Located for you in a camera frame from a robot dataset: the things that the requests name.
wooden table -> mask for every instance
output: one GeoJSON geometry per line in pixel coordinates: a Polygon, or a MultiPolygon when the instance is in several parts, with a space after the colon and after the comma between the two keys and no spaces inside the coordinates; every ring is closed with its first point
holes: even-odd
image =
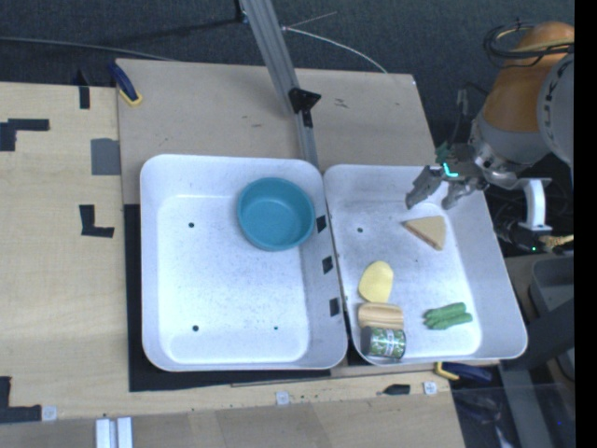
{"type": "MultiPolygon", "coordinates": [[[[143,68],[148,68],[148,62],[122,63],[133,74],[144,75],[143,68]]],[[[160,67],[155,70],[163,72],[161,63],[156,64],[160,67]]],[[[245,126],[229,126],[232,133],[248,128],[280,130],[280,145],[285,141],[295,144],[291,129],[271,124],[280,122],[281,116],[271,105],[275,95],[265,84],[265,68],[237,68],[243,84],[236,86],[230,83],[234,74],[228,67],[187,63],[177,68],[187,70],[191,75],[212,78],[212,85],[245,89],[234,93],[240,95],[237,104],[229,93],[217,96],[232,98],[229,104],[239,111],[235,114],[241,121],[246,116],[245,126]],[[247,93],[255,78],[261,82],[259,91],[247,93]],[[251,97],[257,104],[248,112],[243,105],[251,97]]],[[[328,133],[322,129],[317,139],[320,161],[325,166],[343,161],[334,154],[344,154],[346,162],[367,162],[376,157],[387,163],[433,162],[433,144],[410,76],[312,70],[298,70],[298,76],[310,91],[342,90],[332,93],[325,105],[322,99],[321,110],[313,111],[315,127],[319,121],[328,129],[328,133]],[[387,85],[398,90],[388,94],[387,85]],[[378,96],[366,104],[364,99],[371,98],[371,88],[377,88],[378,96]],[[391,115],[385,117],[389,119],[378,118],[380,106],[387,109],[388,105],[401,119],[391,115]],[[345,106],[360,108],[355,111],[358,118],[332,124],[333,115],[346,111],[345,106]],[[378,154],[357,144],[358,149],[351,151],[356,129],[362,130],[363,121],[370,125],[367,137],[377,133],[382,140],[394,141],[394,146],[385,145],[378,154]],[[393,133],[396,131],[402,131],[404,137],[393,133]],[[339,132],[344,139],[336,139],[339,132]]],[[[208,86],[206,79],[200,81],[208,86]]],[[[156,120],[155,128],[162,128],[164,133],[153,128],[139,133],[139,126],[132,121],[151,118],[151,103],[156,101],[152,87],[142,81],[139,84],[146,98],[144,116],[143,109],[134,113],[135,109],[123,106],[112,88],[89,88],[90,108],[82,109],[78,87],[0,83],[0,122],[48,119],[50,124],[47,132],[17,131],[15,151],[0,152],[0,228],[4,232],[0,242],[0,376],[12,377],[10,406],[55,406],[61,420],[58,424],[0,426],[0,441],[17,446],[19,440],[22,446],[35,447],[53,436],[62,441],[83,439],[92,429],[90,420],[133,416],[135,439],[152,440],[143,446],[161,446],[161,437],[170,436],[169,429],[177,424],[185,429],[177,432],[177,439],[169,438],[170,446],[191,439],[197,446],[236,446],[238,427],[274,416],[280,424],[302,420],[305,433],[319,433],[320,443],[313,446],[362,446],[374,440],[412,440],[407,444],[416,441],[418,446],[436,446],[441,441],[443,447],[464,446],[450,386],[429,366],[409,367],[408,372],[339,366],[323,380],[129,391],[123,203],[137,201],[135,171],[143,159],[158,151],[160,144],[165,146],[164,152],[181,147],[172,146],[167,139],[172,128],[165,127],[163,121],[156,120]],[[122,177],[92,173],[91,141],[103,138],[120,142],[122,177]],[[81,235],[81,204],[94,205],[95,225],[113,227],[113,237],[81,235]],[[436,395],[423,393],[423,382],[427,381],[437,384],[436,395]],[[410,385],[410,395],[380,395],[391,384],[410,385]],[[290,405],[284,407],[285,413],[276,406],[277,392],[288,394],[290,405]],[[211,434],[211,441],[205,441],[206,434],[211,434]]],[[[168,100],[162,101],[161,110],[168,104],[168,100]]],[[[180,117],[180,106],[169,119],[178,127],[180,121],[192,123],[188,115],[176,119],[176,114],[180,117]]],[[[238,123],[230,113],[224,120],[238,123]]],[[[215,131],[218,121],[213,108],[203,113],[203,127],[215,131]]],[[[231,135],[224,130],[217,134],[228,141],[231,135]]],[[[216,137],[201,147],[201,152],[224,151],[220,145],[216,137]]],[[[182,147],[185,152],[197,150],[184,138],[182,147]]],[[[295,148],[271,153],[273,147],[249,145],[244,155],[259,156],[266,151],[280,157],[298,156],[295,148]]],[[[264,436],[254,435],[256,440],[264,436]]]]}

white tray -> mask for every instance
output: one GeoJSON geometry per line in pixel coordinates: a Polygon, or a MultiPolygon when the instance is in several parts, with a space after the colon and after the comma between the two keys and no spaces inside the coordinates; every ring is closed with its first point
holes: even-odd
{"type": "Polygon", "coordinates": [[[360,352],[357,308],[364,302],[358,282],[366,267],[384,260],[394,270],[389,302],[404,311],[405,355],[363,358],[375,365],[481,360],[518,357],[527,333],[506,264],[493,232],[482,192],[475,192],[445,211],[441,199],[447,183],[410,210],[405,203],[423,167],[336,165],[324,174],[340,280],[351,332],[360,352]],[[408,232],[403,221],[442,215],[446,243],[436,251],[408,232]],[[423,313],[463,301],[473,322],[431,330],[423,313]]]}
{"type": "Polygon", "coordinates": [[[298,160],[160,155],[141,171],[142,327],[166,371],[318,370],[345,356],[323,179],[298,160]],[[251,245],[236,218],[250,182],[298,184],[318,218],[301,246],[251,245]]]}

tin can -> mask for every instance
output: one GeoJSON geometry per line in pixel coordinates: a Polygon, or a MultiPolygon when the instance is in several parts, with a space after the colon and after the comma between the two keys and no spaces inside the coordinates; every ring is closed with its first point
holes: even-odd
{"type": "Polygon", "coordinates": [[[404,330],[364,327],[361,331],[361,350],[364,355],[400,359],[406,346],[404,330]]]}

teal bowl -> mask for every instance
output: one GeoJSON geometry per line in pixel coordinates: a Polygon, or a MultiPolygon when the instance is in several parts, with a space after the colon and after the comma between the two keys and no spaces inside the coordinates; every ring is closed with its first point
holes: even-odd
{"type": "Polygon", "coordinates": [[[269,251],[301,245],[315,224],[315,210],[307,193],[280,177],[263,177],[246,186],[236,212],[247,240],[269,251]]]}

green light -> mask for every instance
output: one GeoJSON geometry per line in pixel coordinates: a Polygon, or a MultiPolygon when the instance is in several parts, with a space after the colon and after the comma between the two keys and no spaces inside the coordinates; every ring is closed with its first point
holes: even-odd
{"type": "Polygon", "coordinates": [[[450,168],[448,167],[448,163],[444,162],[443,166],[444,166],[444,172],[446,173],[447,177],[458,177],[458,173],[452,173],[450,171],[450,168]]]}

